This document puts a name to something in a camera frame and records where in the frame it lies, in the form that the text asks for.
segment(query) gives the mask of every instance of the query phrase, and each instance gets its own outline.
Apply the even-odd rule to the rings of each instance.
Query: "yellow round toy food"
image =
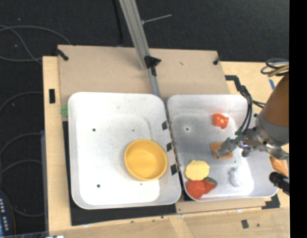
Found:
[[[205,161],[191,161],[186,169],[185,175],[190,180],[203,180],[208,176],[209,165]]]

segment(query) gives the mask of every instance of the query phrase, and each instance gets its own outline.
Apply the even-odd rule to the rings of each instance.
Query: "brown cylinder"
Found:
[[[289,127],[289,74],[277,84],[262,112],[268,122]]]

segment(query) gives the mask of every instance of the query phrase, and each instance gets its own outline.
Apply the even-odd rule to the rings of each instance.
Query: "phone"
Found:
[[[6,195],[0,190],[0,237],[15,234],[13,212]]]

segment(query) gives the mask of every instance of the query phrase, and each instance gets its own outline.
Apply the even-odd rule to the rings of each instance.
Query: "wooden table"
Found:
[[[61,46],[63,51],[72,52],[67,46]],[[110,52],[116,52],[114,48],[100,48],[108,49]],[[120,48],[117,50],[127,52],[132,58],[122,57],[126,60],[125,66],[135,67],[137,56],[130,48]],[[198,68],[199,65],[205,68],[205,61],[216,59],[216,52],[203,51],[177,51],[177,50],[153,50],[152,53],[161,58],[166,52],[168,56],[164,59],[175,58],[174,63],[178,63],[181,58],[181,66],[185,64],[183,61],[190,61],[194,54],[198,54],[201,59],[197,62],[195,60],[194,66]],[[83,226],[72,226],[70,218],[69,207],[69,193],[67,185],[66,162],[64,153],[64,141],[62,130],[62,116],[61,110],[61,89],[60,86],[60,66],[63,66],[63,61],[58,57],[44,57],[44,97],[45,97],[45,132],[46,132],[46,155],[47,155],[47,184],[48,184],[48,220],[49,231],[51,235],[64,235],[65,237],[171,237],[171,238],[199,238],[205,237],[289,237],[290,236],[290,199],[289,196],[281,191],[278,191],[278,197],[281,203],[280,208],[265,209],[261,207],[266,204],[270,198],[251,198],[251,199],[236,199],[220,202],[189,202],[180,199],[176,203],[177,214],[168,216],[155,216],[148,218],[137,218],[128,220],[116,220],[111,222],[93,223]],[[116,67],[116,64],[109,64],[107,66]],[[161,71],[168,70],[171,63],[166,63],[162,66]],[[219,71],[216,72],[217,80],[222,82],[224,75],[236,75],[242,85],[246,85],[253,99],[266,102],[272,92],[272,88],[268,78],[260,73],[260,69],[264,66],[263,63],[249,63],[249,62],[220,62]],[[160,80],[159,85],[164,91],[170,91],[173,94],[175,84],[179,80],[185,80],[187,74],[178,75],[171,80],[170,88],[166,88],[169,83],[166,78]],[[278,83],[280,78],[274,77],[273,82]],[[195,83],[201,84],[201,80],[196,80]],[[187,91],[189,83],[185,84],[183,91]],[[214,86],[206,89],[206,92],[212,91]],[[219,86],[219,93],[237,93],[233,82],[228,81],[227,85]],[[50,103],[50,93],[54,90],[55,101]],[[254,107],[255,112],[259,113],[260,108]],[[244,228],[242,221],[247,221],[249,227]]]

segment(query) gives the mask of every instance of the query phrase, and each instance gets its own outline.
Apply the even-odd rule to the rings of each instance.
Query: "black background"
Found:
[[[290,0],[136,0],[143,20],[172,14],[144,26],[150,48],[216,50],[225,61],[289,59]],[[122,16],[120,43],[112,0],[0,0],[0,24],[35,25],[64,35],[77,45],[132,47]],[[17,29],[35,57],[51,55],[66,42],[35,29]],[[21,42],[10,31],[0,32],[0,55],[28,59]],[[35,62],[0,59],[0,106],[10,97],[42,91],[42,68]],[[0,113],[0,147],[14,137],[44,130],[42,95],[21,96]],[[17,140],[2,155],[2,165],[41,159],[39,136]],[[44,210],[40,165],[24,163],[4,173],[2,189],[12,205],[28,214]],[[45,230],[43,217],[15,213],[19,234]]]

